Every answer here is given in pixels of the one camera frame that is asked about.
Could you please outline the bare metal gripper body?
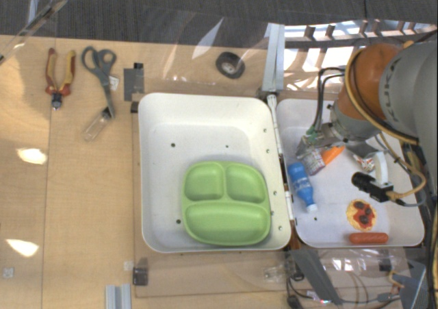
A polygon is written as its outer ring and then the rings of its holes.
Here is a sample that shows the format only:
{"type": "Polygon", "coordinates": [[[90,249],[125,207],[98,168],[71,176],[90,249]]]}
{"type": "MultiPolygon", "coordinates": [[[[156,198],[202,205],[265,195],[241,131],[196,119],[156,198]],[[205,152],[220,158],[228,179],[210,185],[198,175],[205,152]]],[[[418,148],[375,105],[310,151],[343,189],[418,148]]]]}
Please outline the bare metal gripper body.
{"type": "Polygon", "coordinates": [[[343,146],[349,142],[348,138],[343,137],[337,132],[332,123],[325,123],[320,129],[312,125],[302,137],[305,147],[312,149],[330,148],[343,146]]]}

